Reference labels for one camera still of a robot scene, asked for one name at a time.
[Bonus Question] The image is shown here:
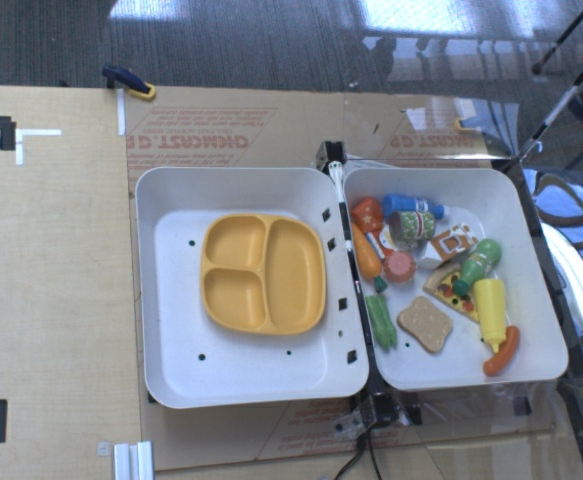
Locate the yellow divided plate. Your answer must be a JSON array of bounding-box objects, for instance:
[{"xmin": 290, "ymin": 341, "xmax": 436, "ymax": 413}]
[{"xmin": 199, "ymin": 212, "xmax": 328, "ymax": 337}]

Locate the thin black and white rod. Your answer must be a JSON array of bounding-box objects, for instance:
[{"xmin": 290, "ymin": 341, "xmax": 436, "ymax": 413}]
[{"xmin": 328, "ymin": 160, "xmax": 383, "ymax": 392}]

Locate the red carton with star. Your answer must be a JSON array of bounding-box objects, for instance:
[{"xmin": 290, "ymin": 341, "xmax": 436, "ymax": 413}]
[{"xmin": 350, "ymin": 196, "xmax": 385, "ymax": 233}]

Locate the orange carrot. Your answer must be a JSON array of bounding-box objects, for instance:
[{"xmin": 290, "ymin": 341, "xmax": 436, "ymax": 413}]
[{"xmin": 350, "ymin": 222, "xmax": 389, "ymax": 294}]

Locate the white packet with red stripe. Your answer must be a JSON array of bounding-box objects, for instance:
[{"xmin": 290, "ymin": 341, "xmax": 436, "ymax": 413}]
[{"xmin": 365, "ymin": 224, "xmax": 398, "ymax": 262}]

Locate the brown cardboard board red print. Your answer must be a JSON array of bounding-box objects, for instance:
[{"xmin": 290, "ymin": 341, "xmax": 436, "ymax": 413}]
[{"xmin": 122, "ymin": 84, "xmax": 557, "ymax": 473}]

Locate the pink round meat slice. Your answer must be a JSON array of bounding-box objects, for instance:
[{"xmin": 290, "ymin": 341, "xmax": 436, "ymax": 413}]
[{"xmin": 382, "ymin": 250, "xmax": 418, "ymax": 285}]

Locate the blue bottle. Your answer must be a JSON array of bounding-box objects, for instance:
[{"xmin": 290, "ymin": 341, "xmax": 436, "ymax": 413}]
[{"xmin": 381, "ymin": 193, "xmax": 451, "ymax": 222}]

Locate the green patterned can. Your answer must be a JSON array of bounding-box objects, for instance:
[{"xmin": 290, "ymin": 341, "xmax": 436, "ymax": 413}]
[{"xmin": 388, "ymin": 209, "xmax": 437, "ymax": 248}]

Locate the green pea pod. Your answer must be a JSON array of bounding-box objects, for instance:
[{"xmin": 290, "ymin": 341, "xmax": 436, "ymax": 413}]
[{"xmin": 364, "ymin": 293, "xmax": 399, "ymax": 350}]

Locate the orange and white carton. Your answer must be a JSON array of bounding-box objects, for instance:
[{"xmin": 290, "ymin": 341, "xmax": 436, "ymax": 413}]
[{"xmin": 417, "ymin": 222, "xmax": 481, "ymax": 270}]

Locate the pizza slice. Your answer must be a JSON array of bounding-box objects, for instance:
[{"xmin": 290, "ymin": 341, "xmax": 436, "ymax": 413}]
[{"xmin": 422, "ymin": 261, "xmax": 481, "ymax": 324}]

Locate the tan bread slice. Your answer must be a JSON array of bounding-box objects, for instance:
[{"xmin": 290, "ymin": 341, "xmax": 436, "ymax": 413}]
[{"xmin": 396, "ymin": 295, "xmax": 454, "ymax": 354}]

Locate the white plastic tray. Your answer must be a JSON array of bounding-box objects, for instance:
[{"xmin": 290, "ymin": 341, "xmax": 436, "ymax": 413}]
[
  {"xmin": 134, "ymin": 166, "xmax": 371, "ymax": 410},
  {"xmin": 342, "ymin": 167, "xmax": 570, "ymax": 393}
]

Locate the green bottle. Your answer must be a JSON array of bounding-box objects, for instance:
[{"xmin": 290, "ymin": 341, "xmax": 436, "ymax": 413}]
[{"xmin": 452, "ymin": 238, "xmax": 503, "ymax": 298}]

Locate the yellow squeeze bottle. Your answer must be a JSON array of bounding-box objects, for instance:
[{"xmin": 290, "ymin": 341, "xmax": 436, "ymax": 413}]
[{"xmin": 472, "ymin": 277, "xmax": 508, "ymax": 354}]

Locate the orange sausage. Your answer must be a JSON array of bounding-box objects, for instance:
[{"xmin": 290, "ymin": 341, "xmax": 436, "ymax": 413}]
[{"xmin": 482, "ymin": 325, "xmax": 521, "ymax": 378}]

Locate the black block with thin wires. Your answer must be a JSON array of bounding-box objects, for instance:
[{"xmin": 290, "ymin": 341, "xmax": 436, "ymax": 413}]
[
  {"xmin": 315, "ymin": 140, "xmax": 348, "ymax": 171},
  {"xmin": 333, "ymin": 390, "xmax": 424, "ymax": 439}
]

